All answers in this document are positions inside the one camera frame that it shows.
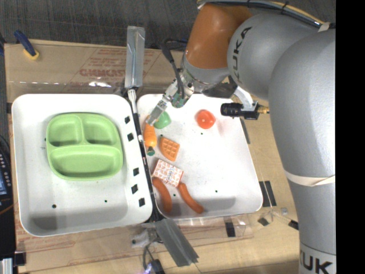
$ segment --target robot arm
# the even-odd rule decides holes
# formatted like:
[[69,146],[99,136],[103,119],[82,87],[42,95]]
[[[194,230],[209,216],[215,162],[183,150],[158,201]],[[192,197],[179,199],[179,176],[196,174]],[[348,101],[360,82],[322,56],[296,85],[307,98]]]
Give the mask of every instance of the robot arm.
[[[268,100],[298,214],[300,273],[335,273],[334,25],[325,28],[310,15],[275,2],[200,2],[179,74],[184,95],[175,81],[149,124],[168,102],[182,107],[193,92],[214,88],[229,75],[241,98],[253,94]],[[242,6],[248,3],[281,11],[251,15]]]

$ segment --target green divided plate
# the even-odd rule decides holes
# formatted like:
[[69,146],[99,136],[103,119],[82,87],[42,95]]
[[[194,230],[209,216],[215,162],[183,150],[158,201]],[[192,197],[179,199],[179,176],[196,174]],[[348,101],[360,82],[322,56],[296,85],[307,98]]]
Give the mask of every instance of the green divided plate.
[[119,132],[99,114],[55,116],[48,124],[46,142],[51,169],[64,179],[107,178],[123,166]]

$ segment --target red tomato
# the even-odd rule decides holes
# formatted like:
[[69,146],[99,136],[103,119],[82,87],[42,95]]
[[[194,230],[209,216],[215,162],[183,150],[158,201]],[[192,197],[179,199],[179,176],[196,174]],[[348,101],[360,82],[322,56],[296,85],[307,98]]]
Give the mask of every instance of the red tomato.
[[198,122],[199,127],[209,129],[216,122],[216,118],[210,111],[201,110],[197,114],[196,121]]

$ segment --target gray carpet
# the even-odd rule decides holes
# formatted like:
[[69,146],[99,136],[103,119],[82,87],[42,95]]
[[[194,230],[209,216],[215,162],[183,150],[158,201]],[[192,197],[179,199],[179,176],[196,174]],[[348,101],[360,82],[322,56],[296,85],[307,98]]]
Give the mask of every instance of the gray carpet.
[[[289,2],[323,21],[335,22],[336,0]],[[13,32],[53,41],[125,46],[127,27],[146,30],[146,47],[166,37],[188,39],[197,15],[196,0],[0,0],[0,32],[15,43]],[[0,58],[0,134],[7,138],[6,86]]]

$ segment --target black cable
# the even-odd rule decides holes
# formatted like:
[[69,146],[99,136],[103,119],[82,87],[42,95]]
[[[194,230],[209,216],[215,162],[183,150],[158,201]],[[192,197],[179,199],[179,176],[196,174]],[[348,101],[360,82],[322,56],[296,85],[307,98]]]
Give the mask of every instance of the black cable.
[[247,8],[250,8],[250,1],[251,0],[247,0]]
[[188,41],[185,39],[165,39],[164,43],[180,43],[182,45],[186,45]]
[[164,54],[165,58],[169,63],[171,64],[173,71],[175,72],[175,77],[177,80],[177,92],[180,94],[181,98],[185,97],[185,91],[184,91],[184,84],[181,80],[180,74],[177,71],[177,67],[175,65],[175,60],[173,59],[173,56],[171,54],[170,49],[167,47],[167,42],[173,42],[174,40],[171,40],[169,38],[164,39],[162,43],[160,43],[161,51]]
[[[246,7],[250,7],[250,8],[259,8],[259,9],[265,9],[265,10],[274,10],[274,11],[280,11],[281,14],[284,15],[288,15],[292,18],[296,18],[304,23],[310,24],[316,28],[320,28],[321,24],[318,24],[318,22],[313,19],[310,18],[302,13],[298,13],[296,11],[289,11],[286,10],[286,6],[289,4],[288,2],[286,2],[284,4],[284,6],[280,6],[280,5],[275,5],[272,4],[270,5],[269,3],[266,2],[261,2],[261,1],[255,1],[255,3],[251,2],[251,0],[248,1],[243,1],[243,0],[198,0],[197,2],[197,6],[199,7],[200,5],[202,5],[203,3],[213,3],[213,4],[217,4],[217,5],[223,5],[223,6],[246,6]],[[332,25],[330,25],[330,28],[335,28],[335,23],[332,23]]]
[[154,243],[154,242],[156,242],[156,241],[160,241],[160,238],[159,237],[157,237],[157,238],[155,238],[154,240],[152,240],[148,245],[146,245],[145,247],[144,247],[144,249],[143,249],[143,256],[142,256],[142,264],[143,264],[143,268],[146,270],[147,269],[147,263],[146,263],[146,255],[147,255],[147,253],[149,254],[149,256],[151,257],[151,260],[153,261],[154,260],[154,258],[153,258],[153,256],[152,256],[152,254],[151,254],[151,252],[149,251],[149,246],[152,244],[152,243]]

